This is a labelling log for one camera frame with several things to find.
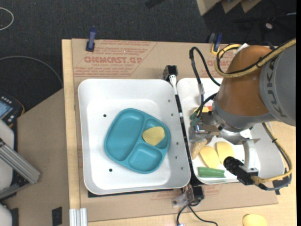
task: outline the wooden table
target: wooden table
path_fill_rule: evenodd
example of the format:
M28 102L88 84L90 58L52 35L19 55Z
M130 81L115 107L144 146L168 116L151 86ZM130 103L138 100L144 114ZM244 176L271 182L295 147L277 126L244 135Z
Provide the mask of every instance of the wooden table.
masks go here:
M62 40L62 52L70 209L80 209L81 204L79 192L76 119L74 111L74 84L71 40ZM201 218L205 220L215 221L218 223L219 226L239 226L242 225L242 217L245 214L255 213L262 214L266 218L269 226L297 225L295 127L291 127L280 122L272 123L272 127L275 135L278 138L278 141L283 145L287 153L291 156L294 167L292 183L288 187L281 189L281 194L277 196L279 203L267 206L203 211L198 213ZM200 222L191 212L181 214L180 222L185 223L186 226L210 225ZM89 226L104 225L175 226L176 214L142 218L117 219L89 223Z

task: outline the white tray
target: white tray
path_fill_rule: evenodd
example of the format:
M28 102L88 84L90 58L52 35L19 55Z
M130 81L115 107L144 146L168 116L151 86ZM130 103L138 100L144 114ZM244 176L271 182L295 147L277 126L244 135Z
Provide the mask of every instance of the white tray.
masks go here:
M94 194L180 188L190 169L172 86L164 80L87 79L79 85L84 181ZM162 121L171 143L161 166L142 174L112 161L103 143L117 114L127 108Z
M205 98L216 93L219 87L214 84L210 79L201 79ZM183 118L187 137L189 137L189 127L191 120L189 116L193 111L200 105L200 95L198 90L198 83L195 78L184 78L179 80L177 83L177 90L181 102ZM259 170L259 176L262 178L269 178L277 175L281 175L284 172L284 164L280 152L277 150L276 146L271 142L270 137L265 132L261 124L254 125L252 130L245 130L241 132L241 135L245 138L260 139L256 145L256 163L255 167ZM226 141L223 138L213 137L212 141L208 145L214 148L215 143L218 141ZM243 161L245 159L245 152L242 145L231 144L235 158ZM189 147L192 148L192 143L189 141ZM220 164L218 169L225 170L225 178L201 178L198 176L198 167L206 167L202 158L198 155L194 160L192 160L194 174L197 176L200 182L204 184L218 184L218 183L232 183L238 182L236 176L228 172L225 167Z

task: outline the white cable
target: white cable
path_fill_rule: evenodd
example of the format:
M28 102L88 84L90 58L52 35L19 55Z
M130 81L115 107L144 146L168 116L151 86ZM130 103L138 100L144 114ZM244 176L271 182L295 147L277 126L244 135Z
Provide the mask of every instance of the white cable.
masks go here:
M0 10L7 11L7 12L11 15L11 22L10 22L9 25L7 25L6 27L0 28L0 31L1 31L1 30L7 29L8 27L10 27L10 26L13 24L15 18L14 18L13 13L12 13L11 11L7 10L6 8L1 8L1 7L0 7Z

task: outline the yellow cable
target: yellow cable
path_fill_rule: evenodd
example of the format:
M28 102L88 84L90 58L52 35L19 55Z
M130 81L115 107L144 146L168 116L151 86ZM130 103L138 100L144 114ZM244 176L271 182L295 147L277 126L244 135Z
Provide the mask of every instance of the yellow cable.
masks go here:
M221 49L220 52L217 54L217 59L214 63L214 68L217 71L217 73L219 75L221 75L224 78L236 78L236 77L241 77L244 75L247 75L255 70L257 70L258 68L262 67L264 64L266 64L268 61L270 61L272 58L274 58L275 56L279 55L281 52L283 52L285 49L291 47L292 45L296 44L296 38L288 41L287 43L277 47L275 50L271 51L269 54L267 54L264 58L262 58L261 60L259 60L257 63L250 65L251 67L245 71L241 71L241 72L236 72L236 73L224 73L223 71L220 70L217 61L220 60L222 58L222 56L229 50L231 49L236 49L239 48L239 44L232 44L232 45L228 45L225 48Z
M269 131L269 133L271 135L273 135L273 133L271 132L269 127L266 125L266 123L265 123L265 128ZM292 173L293 166L292 166L292 161L291 161L290 157L288 156L288 154L286 154L285 150L282 148L282 146L279 143L278 143L278 147L283 152L283 154L286 156L286 158L288 160L289 171L282 174L282 175L274 176L274 177L271 177L271 178L261 178L259 176L252 176L251 179L253 180L253 182L255 184L260 184L260 183L266 183L266 182L270 182L270 181L279 180L279 179L282 179L282 178L285 178L285 177L289 176Z

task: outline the teal divided plate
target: teal divided plate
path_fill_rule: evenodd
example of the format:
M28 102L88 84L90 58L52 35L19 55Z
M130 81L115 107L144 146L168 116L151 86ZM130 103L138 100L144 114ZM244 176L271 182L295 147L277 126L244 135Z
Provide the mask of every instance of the teal divided plate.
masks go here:
M165 137L153 146L144 141L142 133L161 126ZM165 158L170 144L168 127L155 117L136 109L121 111L104 140L106 154L116 163L140 173L154 172Z

